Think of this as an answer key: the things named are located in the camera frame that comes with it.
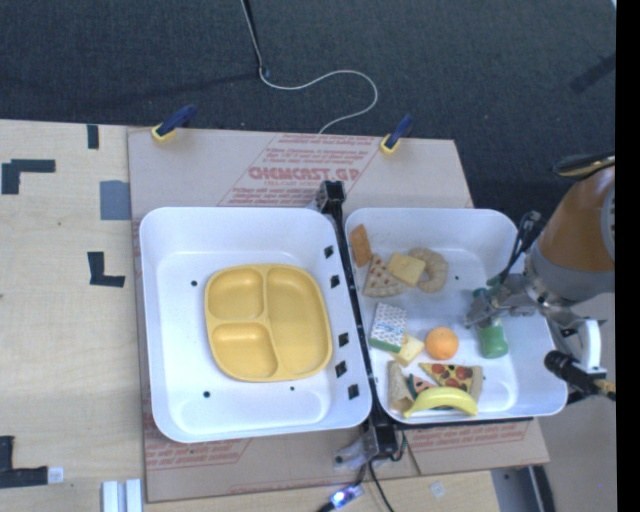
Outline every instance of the orange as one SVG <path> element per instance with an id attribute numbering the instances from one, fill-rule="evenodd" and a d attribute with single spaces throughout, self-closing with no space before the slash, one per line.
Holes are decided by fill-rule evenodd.
<path id="1" fill-rule="evenodd" d="M 434 359 L 451 359 L 459 345 L 458 336 L 448 327 L 432 329 L 424 340 L 427 353 Z"/>

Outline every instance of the gray floor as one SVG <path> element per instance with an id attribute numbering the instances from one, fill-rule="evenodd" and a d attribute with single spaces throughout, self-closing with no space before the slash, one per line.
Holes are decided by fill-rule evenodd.
<path id="1" fill-rule="evenodd" d="M 575 310 L 606 320 L 602 366 L 615 382 L 615 295 L 596 297 Z M 616 403 L 602 397 L 568 405 L 540 419 L 551 461 L 543 466 L 553 507 L 536 499 L 531 468 L 495 470 L 504 512 L 609 512 L 618 510 Z"/>

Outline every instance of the cardboard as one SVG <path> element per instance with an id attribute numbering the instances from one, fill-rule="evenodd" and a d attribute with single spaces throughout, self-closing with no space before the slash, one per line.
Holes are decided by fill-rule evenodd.
<path id="1" fill-rule="evenodd" d="M 358 428 L 196 444 L 158 431 L 150 409 L 138 228 L 144 215 L 163 206 L 307 207 L 324 180 L 344 183 L 345 217 L 370 206 L 472 207 L 453 141 L 406 139 L 385 155 L 381 140 L 179 129 L 158 143 L 147 128 L 129 130 L 148 502 L 354 480 L 356 471 L 338 467 L 334 454 L 358 438 Z M 410 430 L 406 437 L 407 454 L 380 466 L 379 478 L 548 461 L 536 420 Z"/>

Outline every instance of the cheese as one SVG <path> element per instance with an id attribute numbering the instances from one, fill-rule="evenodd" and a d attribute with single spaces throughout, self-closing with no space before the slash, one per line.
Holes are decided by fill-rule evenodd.
<path id="1" fill-rule="evenodd" d="M 387 264 L 389 273 L 409 286 L 418 284 L 426 267 L 426 261 L 399 252 L 394 252 Z"/>
<path id="2" fill-rule="evenodd" d="M 393 357 L 402 366 L 409 366 L 416 356 L 424 350 L 424 342 L 420 341 L 413 336 L 406 334 L 404 337 L 404 343 L 400 348 L 400 352 L 393 354 Z"/>

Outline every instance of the yellow plate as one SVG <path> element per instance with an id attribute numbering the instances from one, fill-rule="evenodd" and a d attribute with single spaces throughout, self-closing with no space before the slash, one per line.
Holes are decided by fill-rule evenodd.
<path id="1" fill-rule="evenodd" d="M 301 268 L 243 265 L 215 273 L 205 290 L 205 317 L 213 357 L 230 377 L 301 379 L 331 359 L 322 292 Z"/>

